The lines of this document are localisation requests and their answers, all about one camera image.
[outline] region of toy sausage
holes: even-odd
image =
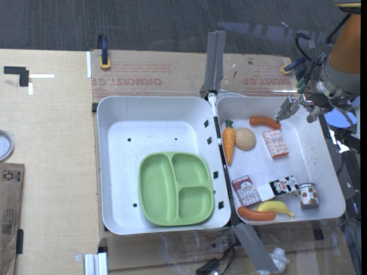
[[[280,123],[276,123],[274,119],[265,116],[254,116],[250,118],[250,125],[267,125],[273,129],[279,129]]]
[[[274,220],[276,215],[274,211],[256,211],[244,206],[238,207],[237,212],[243,218],[256,221]]]

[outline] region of carrot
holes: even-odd
[[[256,221],[274,220],[276,216],[274,211],[256,211],[244,206],[238,207],[237,212],[243,218]]]
[[[226,120],[225,124],[227,127],[223,131],[223,148],[227,163],[230,164],[232,162],[233,150],[235,149],[236,133],[232,127],[233,121]]]
[[[250,118],[250,125],[267,125],[273,129],[279,129],[280,123],[277,123],[274,119],[265,116],[254,116]]]

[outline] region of gray carpet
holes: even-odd
[[[208,32],[227,30],[226,53],[296,59],[296,32],[328,52],[345,16],[331,0],[0,0],[0,48],[206,52]]]

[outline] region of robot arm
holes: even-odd
[[[311,39],[304,34],[298,34],[296,37],[298,48],[299,37],[309,41],[311,58],[299,49],[311,61],[311,69],[299,80],[297,87],[300,96],[289,96],[275,119],[279,122],[292,116],[300,105],[308,110],[309,123],[333,109],[338,109],[344,114],[353,112],[358,120],[357,132],[343,128],[336,129],[335,138],[360,154],[361,0],[332,1],[342,11],[348,13],[345,25],[328,58],[324,54],[314,58],[314,45]],[[320,76],[317,80],[310,80],[316,65],[321,66]]]

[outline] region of small box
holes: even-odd
[[[260,199],[264,202],[269,199],[285,197],[286,195],[296,194],[298,184],[293,175],[284,179],[273,180],[262,186],[257,187]]]
[[[231,184],[242,206],[247,207],[261,202],[259,193],[248,175],[232,180]]]
[[[279,129],[263,132],[263,139],[269,150],[271,158],[281,157],[289,154],[287,145]]]

